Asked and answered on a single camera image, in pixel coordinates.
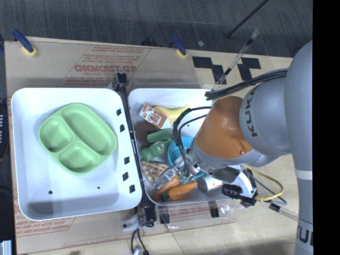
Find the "black hole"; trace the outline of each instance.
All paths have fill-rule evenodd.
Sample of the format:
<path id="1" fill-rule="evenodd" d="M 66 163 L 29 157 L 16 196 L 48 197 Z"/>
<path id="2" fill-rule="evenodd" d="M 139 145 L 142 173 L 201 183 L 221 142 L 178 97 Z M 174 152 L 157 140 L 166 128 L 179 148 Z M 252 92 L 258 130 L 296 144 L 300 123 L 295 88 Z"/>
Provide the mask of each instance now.
<path id="1" fill-rule="evenodd" d="M 135 190 L 136 190 L 136 189 L 135 189 L 134 185 L 131 185 L 131 186 L 130 186 L 130 193 L 133 193 Z"/>
<path id="2" fill-rule="evenodd" d="M 129 178 L 128 172 L 123 174 L 123 181 L 126 181 Z"/>

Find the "yellow banana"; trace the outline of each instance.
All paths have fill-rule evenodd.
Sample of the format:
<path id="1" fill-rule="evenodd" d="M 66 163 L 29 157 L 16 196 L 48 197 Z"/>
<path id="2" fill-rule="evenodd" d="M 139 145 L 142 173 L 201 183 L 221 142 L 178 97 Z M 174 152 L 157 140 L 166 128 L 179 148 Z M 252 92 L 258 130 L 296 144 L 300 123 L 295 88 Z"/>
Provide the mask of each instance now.
<path id="1" fill-rule="evenodd" d="M 184 112 L 186 109 L 188 109 L 189 106 L 186 105 L 183 108 L 166 108 L 163 106 L 155 106 L 154 109 L 162 114 L 164 114 L 166 117 L 168 117 L 170 125 L 172 126 L 174 124 L 174 121 L 181 115 L 182 112 Z"/>

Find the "black post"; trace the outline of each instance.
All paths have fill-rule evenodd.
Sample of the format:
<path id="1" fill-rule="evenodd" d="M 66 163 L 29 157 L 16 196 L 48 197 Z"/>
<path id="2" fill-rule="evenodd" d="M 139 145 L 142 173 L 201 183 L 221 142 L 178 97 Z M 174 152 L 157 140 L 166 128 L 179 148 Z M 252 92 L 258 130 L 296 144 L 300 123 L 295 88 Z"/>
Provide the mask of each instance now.
<path id="1" fill-rule="evenodd" d="M 227 33 L 227 35 L 225 36 L 227 39 L 230 39 L 230 36 L 241 26 L 243 25 L 245 22 L 247 22 L 247 20 L 249 18 L 251 18 L 260 8 L 262 8 L 264 6 L 264 4 L 266 4 L 269 0 L 264 0 L 261 4 L 259 4 L 251 13 L 249 13 L 237 26 L 235 26 L 231 31 L 229 31 Z"/>

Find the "brown round object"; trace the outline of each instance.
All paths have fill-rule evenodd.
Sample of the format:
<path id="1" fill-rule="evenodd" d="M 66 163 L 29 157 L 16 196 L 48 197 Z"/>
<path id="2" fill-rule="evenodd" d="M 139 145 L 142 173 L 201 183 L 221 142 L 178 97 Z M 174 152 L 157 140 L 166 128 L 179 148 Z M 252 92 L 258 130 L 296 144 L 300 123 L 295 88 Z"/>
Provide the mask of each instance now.
<path id="1" fill-rule="evenodd" d="M 135 127 L 134 130 L 136 134 L 136 139 L 142 145 L 149 146 L 151 145 L 151 143 L 147 140 L 147 136 L 151 133 L 159 131 L 160 129 L 147 121 L 142 121 Z"/>

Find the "toy carrot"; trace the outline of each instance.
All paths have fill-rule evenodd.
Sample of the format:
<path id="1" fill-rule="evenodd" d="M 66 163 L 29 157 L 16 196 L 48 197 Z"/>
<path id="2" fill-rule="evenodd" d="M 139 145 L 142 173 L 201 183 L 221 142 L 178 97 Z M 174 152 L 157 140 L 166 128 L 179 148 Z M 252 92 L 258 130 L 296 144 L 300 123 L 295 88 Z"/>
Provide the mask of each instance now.
<path id="1" fill-rule="evenodd" d="M 172 177 L 172 179 L 170 181 L 168 181 L 167 183 L 165 183 L 163 186 L 161 186 L 153 195 L 152 198 L 155 200 L 159 200 L 160 195 L 162 193 L 165 193 L 167 190 L 169 190 L 172 187 L 175 187 L 177 185 L 179 185 L 180 183 L 180 179 L 179 176 L 176 174 Z"/>
<path id="2" fill-rule="evenodd" d="M 169 196 L 172 200 L 180 200 L 184 197 L 187 193 L 191 192 L 197 186 L 197 182 L 190 182 L 183 185 L 178 185 L 172 187 L 169 190 Z"/>

